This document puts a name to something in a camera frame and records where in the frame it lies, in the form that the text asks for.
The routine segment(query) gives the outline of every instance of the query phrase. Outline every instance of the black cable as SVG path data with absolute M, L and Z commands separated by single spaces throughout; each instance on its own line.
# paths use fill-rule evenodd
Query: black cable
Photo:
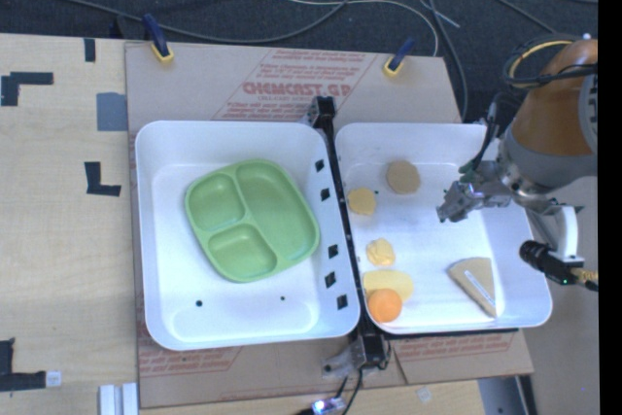
M 348 379 L 350 378 L 349 375 L 346 375 L 345 378 L 343 379 L 343 382 L 341 383 L 341 386 L 339 386 L 339 389 L 337 390 L 337 392 L 335 393 L 335 397 L 339 398 L 341 396 L 341 393 L 343 393 L 343 389 L 346 387 L 346 384 L 348 383 Z
M 393 346 L 391 345 L 391 341 L 387 341 L 387 358 L 378 364 L 378 370 L 386 370 L 391 361 L 391 354 L 393 353 Z
M 477 155 L 475 155 L 475 157 L 467 163 L 467 168 L 469 170 L 474 171 L 477 169 L 484 154 L 486 153 L 486 150 L 488 149 L 488 146 L 490 146 L 490 143 L 499 136 L 500 125 L 497 119 L 497 114 L 499 111 L 499 105 L 503 100 L 506 104 L 510 104 L 516 108 L 518 108 L 521 104 L 516 97 L 505 92 L 497 92 L 493 96 L 493 100 L 488 108 L 488 115 L 486 117 L 486 133 L 484 135 L 484 140 Z
M 587 289 L 589 289 L 590 291 L 594 291 L 594 292 L 598 292 L 599 291 L 599 285 L 598 283 L 594 282 L 593 280 L 588 280 L 585 282 L 585 287 Z
M 506 91 L 501 91 L 501 92 L 497 92 L 493 96 L 493 102 L 495 102 L 498 105 L 498 108 L 500 104 L 506 104 L 517 110 L 522 104 L 522 99 L 519 99 L 516 95 L 513 95 Z
M 137 22 L 142 22 L 142 18 L 138 17 L 138 16 L 134 16 L 131 15 L 129 13 L 125 13 L 123 11 L 117 10 L 117 9 L 112 9 L 112 8 L 108 8 L 106 6 L 102 6 L 99 4 L 95 4 L 92 2 L 87 2 L 87 1 L 83 1 L 83 0 L 61 0 L 64 2 L 70 2 L 70 3 L 74 3 L 77 5 L 82 5 L 85 7 L 89 7 L 92 9 L 96 9 L 99 11 L 103 11 L 106 13 L 110 13 L 113 14 L 117 17 L 124 17 L 126 19 L 130 19 L 133 21 L 137 21 Z M 227 45 L 237 45 L 237 44 L 246 44 L 246 45 L 262 45 L 262 44 L 271 44 L 271 43 L 275 43 L 275 42 L 280 42 L 283 40 L 287 40 L 290 38 L 293 38 L 295 36 L 301 35 L 317 26 L 319 26 L 320 24 L 322 24 L 323 22 L 325 22 L 326 20 L 328 20 L 329 18 L 333 17 L 334 15 L 336 15 L 339 11 L 341 11 L 343 8 L 345 8 L 348 4 L 350 4 L 353 0 L 343 0 L 341 1 L 339 4 L 337 4 L 335 7 L 333 7 L 328 13 L 324 14 L 323 16 L 317 18 L 315 21 L 302 26 L 301 28 L 298 28 L 297 30 L 291 31 L 289 33 L 283 34 L 283 35 L 276 35 L 273 37 L 267 37 L 267 38 L 262 38 L 262 39 L 228 39 L 228 38 L 222 38 L 222 37 L 215 37 L 215 36 L 206 36 L 203 34 L 199 34 L 199 33 L 195 33 L 195 32 L 191 32 L 191 31 L 187 31 L 187 30 L 183 30 L 180 28 L 176 28 L 174 26 L 169 26 L 166 24 L 161 24 L 160 28 L 162 30 L 168 31 L 170 33 L 176 33 L 178 35 L 183 35 L 183 36 L 187 36 L 190 38 L 194 38 L 197 40 L 202 40 L 202 41 L 206 41 L 206 42 L 212 42 L 212 43 L 217 43 L 217 44 L 227 44 Z M 553 28 L 551 28 L 550 26 L 547 26 L 545 23 L 539 21 L 537 18 L 532 17 L 531 15 L 529 15 L 528 13 L 526 13 L 525 11 L 523 11 L 522 9 L 518 8 L 517 6 L 514 6 L 513 4 L 505 1 L 505 0 L 496 0 L 502 4 L 504 4 L 506 7 L 514 10 L 515 12 L 521 14 L 522 16 L 526 17 L 527 19 L 529 19 L 530 21 L 534 22 L 535 24 L 539 25 L 541 28 L 546 29 L 547 31 L 550 32 L 555 32 L 555 30 Z M 583 2 L 583 3 L 590 3 L 590 4 L 598 4 L 598 0 L 571 0 L 574 2 Z M 461 89 L 463 92 L 463 104 L 461 106 L 461 119 L 464 121 L 467 115 L 467 109 L 468 109 L 468 85 L 467 85 L 467 77 L 465 75 L 463 66 L 462 66 L 462 62 L 460 61 L 460 59 L 458 58 L 458 54 L 453 46 L 453 44 L 451 43 L 451 40 L 447 34 L 447 31 L 445 30 L 443 23 L 440 19 L 440 16 L 438 14 L 438 11 L 436 9 L 435 6 L 435 1 L 434 0 L 430 0 L 430 5 L 432 8 L 432 16 L 436 22 L 436 25 L 438 27 L 438 30 L 441 34 L 441 37 L 443 39 L 443 42 L 445 43 L 447 50 L 449 51 L 449 54 L 454 62 L 454 65 L 456 66 L 456 70 L 458 71 L 458 76 L 460 79 L 460 85 L 461 85 Z
M 514 88 L 526 89 L 545 86 L 555 80 L 567 78 L 585 77 L 598 73 L 598 62 L 593 64 L 573 64 L 562 69 L 555 75 L 536 74 L 530 77 L 517 77 L 516 71 L 519 66 L 533 54 L 543 50 L 556 48 L 558 46 L 567 47 L 573 42 L 580 40 L 576 35 L 554 34 L 543 37 L 536 37 L 529 42 L 522 44 L 514 49 L 510 57 L 507 59 L 502 69 L 502 77 L 507 84 Z
M 361 388 L 362 383 L 363 383 L 363 369 L 359 368 L 359 380 L 357 381 L 357 385 L 355 386 L 354 391 L 352 392 L 352 395 L 350 396 L 350 400 L 348 401 L 348 404 L 346 405 L 346 409 L 343 410 L 343 412 L 341 412 L 341 415 L 346 415 L 346 413 L 348 413 L 348 410 L 350 410 L 350 407 L 352 406 L 354 399 L 357 397 L 357 393 L 359 392 L 359 389 Z

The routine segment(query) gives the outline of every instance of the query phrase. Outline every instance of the cardboard base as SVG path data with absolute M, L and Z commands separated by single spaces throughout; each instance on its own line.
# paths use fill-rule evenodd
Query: cardboard base
M 162 64 L 148 43 L 125 48 L 132 232 L 142 408 L 233 399 L 336 392 L 342 379 L 323 378 L 322 361 L 347 337 L 175 352 L 158 346 L 145 326 L 137 217 L 134 139 L 157 120 L 304 121 L 314 95 L 332 95 L 335 128 L 355 121 L 458 122 L 442 59 L 407 57 L 396 77 L 382 72 L 389 54 L 297 51 L 175 44 Z M 363 388 L 387 388 L 531 373 L 521 331 L 392 341 L 385 370 Z M 355 375 L 348 389 L 356 383 Z

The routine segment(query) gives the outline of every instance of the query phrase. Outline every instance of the wire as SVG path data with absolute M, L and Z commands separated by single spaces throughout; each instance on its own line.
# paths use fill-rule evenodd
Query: wire
M 518 78 L 516 77 L 516 70 L 519 65 L 525 61 L 528 57 L 542 51 L 544 49 L 549 49 L 557 46 L 569 46 L 573 42 L 579 40 L 579 37 L 574 35 L 548 35 L 545 37 L 537 37 L 532 41 L 523 44 L 521 47 L 516 49 L 513 54 L 508 58 L 508 60 L 503 65 L 503 79 L 506 83 L 514 88 L 526 89 L 529 90 L 531 88 L 536 88 L 539 86 L 545 86 L 551 83 L 554 80 L 561 80 L 567 78 L 575 78 L 575 77 L 584 77 L 588 75 L 593 75 L 598 73 L 598 63 L 593 64 L 573 64 L 570 65 L 561 71 L 558 71 L 557 74 L 538 74 L 535 76 L 527 77 L 527 78 Z
M 361 388 L 362 383 L 363 383 L 363 369 L 359 368 L 359 380 L 357 381 L 357 385 L 355 386 L 354 391 L 352 392 L 352 395 L 350 396 L 350 400 L 348 401 L 348 404 L 346 405 L 345 410 L 341 412 L 341 415 L 346 415 L 346 413 L 348 413 L 348 410 L 350 410 L 350 407 L 352 406 L 354 399 L 357 397 L 357 393 L 359 392 L 359 389 Z
M 106 12 L 106 13 L 110 13 L 113 14 L 117 17 L 124 17 L 126 19 L 130 19 L 130 20 L 134 20 L 134 21 L 138 21 L 138 22 L 142 22 L 142 19 L 140 17 L 131 15 L 129 13 L 125 13 L 123 11 L 117 10 L 117 9 L 112 9 L 106 6 L 102 6 L 99 4 L 95 4 L 92 2 L 87 2 L 84 0 L 61 0 L 64 2 L 70 2 L 70 3 L 74 3 L 77 5 L 82 5 L 85 7 L 89 7 L 92 9 L 96 9 L 102 12 Z M 197 39 L 197 40 L 202 40 L 202 41 L 207 41 L 207 42 L 213 42 L 213 43 L 218 43 L 218 44 L 231 44 L 231 45 L 236 45 L 236 44 L 244 44 L 244 45 L 264 45 L 264 44 L 270 44 L 270 43 L 274 43 L 274 42 L 280 42 L 280 41 L 284 41 L 290 38 L 293 38 L 295 36 L 301 35 L 317 26 L 319 26 L 320 24 L 322 24 L 323 22 L 325 22 L 326 20 L 328 20 L 330 17 L 335 16 L 339 11 L 341 11 L 344 7 L 346 7 L 349 4 L 354 4 L 354 3 L 369 3 L 369 2 L 377 2 L 377 3 L 386 3 L 386 4 L 390 4 L 390 5 L 395 5 L 395 6 L 399 6 L 401 8 L 407 9 L 413 13 L 415 13 L 417 16 L 421 17 L 423 20 L 426 21 L 426 23 L 429 25 L 429 27 L 432 30 L 432 33 L 434 35 L 434 52 L 433 54 L 437 53 L 437 49 L 438 49 L 438 41 L 437 41 L 437 33 L 436 31 L 433 29 L 433 26 L 428 22 L 427 18 L 422 15 L 421 13 L 419 13 L 418 11 L 416 11 L 414 8 L 407 6 L 405 4 L 401 4 L 399 2 L 393 1 L 393 0 L 342 0 L 339 2 L 334 2 L 334 1 L 330 1 L 330 2 L 314 2 L 314 1 L 305 1 L 305 0 L 286 0 L 286 1 L 290 1 L 290 2 L 295 2 L 295 3 L 299 3 L 299 4 L 306 4 L 306 5 L 317 5 L 317 6 L 332 6 L 332 9 L 318 17 L 315 21 L 312 21 L 309 24 L 306 24 L 304 26 L 302 26 L 301 28 L 298 28 L 294 31 L 282 34 L 282 35 L 276 35 L 273 37 L 266 37 L 266 38 L 259 38 L 259 39 L 229 39 L 229 38 L 222 38 L 222 37 L 216 37 L 216 36 L 207 36 L 204 34 L 200 34 L 200 33 L 196 33 L 196 32 L 192 32 L 192 31 L 188 31 L 188 30 L 183 30 L 180 28 L 176 28 L 174 26 L 169 26 L 166 24 L 161 24 L 160 28 L 162 30 L 168 31 L 170 33 L 176 33 L 178 35 L 183 35 L 183 36 L 187 36 L 193 39 Z M 463 99 L 462 99 L 462 105 L 461 105 L 461 120 L 465 121 L 466 120 L 466 116 L 467 116 L 467 110 L 468 110 L 468 85 L 467 85 L 467 77 L 464 71 L 464 68 L 462 66 L 462 62 L 460 61 L 458 54 L 449 38 L 449 36 L 447 35 L 447 32 L 443 26 L 443 23 L 441 22 L 442 17 L 440 12 L 437 10 L 436 5 L 435 5 L 435 1 L 434 0 L 429 0 L 430 1 L 430 7 L 431 7 L 431 12 L 432 12 L 432 16 L 434 19 L 434 22 L 437 26 L 437 29 L 441 35 L 441 38 L 443 40 L 443 42 L 445 43 L 447 50 L 449 51 L 449 54 L 451 56 L 451 59 L 454 62 L 454 65 L 456 67 L 456 70 L 458 72 L 458 76 L 460 79 L 460 87 L 461 87 L 461 91 L 463 94 Z M 537 24 L 538 26 L 540 26 L 542 29 L 549 31 L 551 33 L 555 33 L 556 30 L 550 26 L 548 26 L 547 24 L 543 23 L 542 21 L 540 21 L 539 19 L 537 19 L 536 17 L 531 16 L 529 13 L 525 12 L 524 10 L 518 8 L 517 6 L 505 1 L 505 0 L 496 0 L 500 3 L 502 3 L 503 5 L 505 5 L 506 7 L 514 10 L 516 13 L 526 17 L 528 20 L 530 20 L 531 22 Z M 598 0 L 569 0 L 569 1 L 573 1 L 573 2 L 582 2 L 582 3 L 588 3 L 588 4 L 596 4 L 598 5 Z
M 391 354 L 393 353 L 393 347 L 391 346 L 391 341 L 387 341 L 387 358 L 378 365 L 378 370 L 386 370 L 389 366 L 389 362 L 391 361 Z
M 482 146 L 477 155 L 475 155 L 475 157 L 463 167 L 465 173 L 473 172 L 477 169 L 482 161 L 482 158 L 484 157 L 484 154 L 486 153 L 486 150 L 488 149 L 488 146 L 490 146 L 491 142 L 499 136 L 500 125 L 497 119 L 497 113 L 499 110 L 499 104 L 501 104 L 503 100 L 505 101 L 505 104 L 509 104 L 516 108 L 518 108 L 521 104 L 521 101 L 518 98 L 509 93 L 497 92 L 494 95 L 488 108 L 488 116 L 486 117 L 486 133 L 484 134 Z
M 590 291 L 599 291 L 598 270 L 585 270 L 583 268 L 571 268 L 570 273 Z
M 341 393 L 343 393 L 343 390 L 346 387 L 346 384 L 348 383 L 348 378 L 349 378 L 349 375 L 346 375 L 344 377 L 343 382 L 341 383 L 341 386 L 339 386 L 339 389 L 334 395 L 336 398 L 339 398 L 341 396 Z

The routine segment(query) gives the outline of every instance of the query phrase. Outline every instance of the black tape mark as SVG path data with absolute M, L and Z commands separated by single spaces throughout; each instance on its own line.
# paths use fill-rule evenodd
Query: black tape mark
M 85 62 L 95 62 L 95 39 L 85 38 Z
M 13 344 L 15 339 L 0 341 L 0 392 L 25 391 L 46 387 L 46 372 L 13 373 Z
M 12 71 L 11 79 L 18 85 L 52 85 L 54 73 Z
M 125 96 L 115 92 L 98 93 L 97 130 L 127 131 Z
M 16 106 L 19 97 L 19 85 L 11 77 L 2 77 L 0 84 L 0 106 Z
M 2 77 L 0 85 L 0 106 L 16 106 L 21 85 L 52 85 L 54 73 L 11 72 Z
M 121 195 L 121 186 L 102 186 L 101 185 L 101 163 L 95 161 L 85 162 L 86 182 L 88 187 L 86 193 L 98 195 Z

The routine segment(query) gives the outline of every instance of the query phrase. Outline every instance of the cheese wedge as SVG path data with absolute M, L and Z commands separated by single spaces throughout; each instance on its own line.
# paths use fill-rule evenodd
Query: cheese wedge
M 497 317 L 495 280 L 490 258 L 461 259 L 447 269 L 449 276 L 491 317 Z

